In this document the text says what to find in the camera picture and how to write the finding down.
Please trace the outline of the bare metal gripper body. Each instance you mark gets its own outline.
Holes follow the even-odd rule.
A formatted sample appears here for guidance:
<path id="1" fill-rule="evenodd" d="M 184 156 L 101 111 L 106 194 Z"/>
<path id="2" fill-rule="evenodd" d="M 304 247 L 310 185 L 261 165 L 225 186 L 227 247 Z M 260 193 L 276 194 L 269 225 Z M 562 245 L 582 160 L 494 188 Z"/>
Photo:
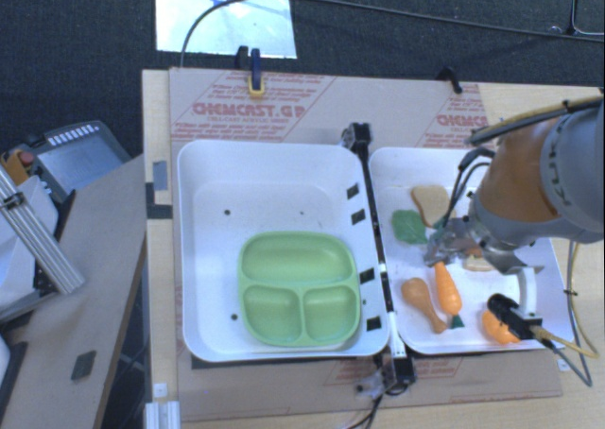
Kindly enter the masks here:
<path id="1" fill-rule="evenodd" d="M 450 253 L 480 253 L 469 216 L 450 218 L 441 231 L 440 247 Z"/>

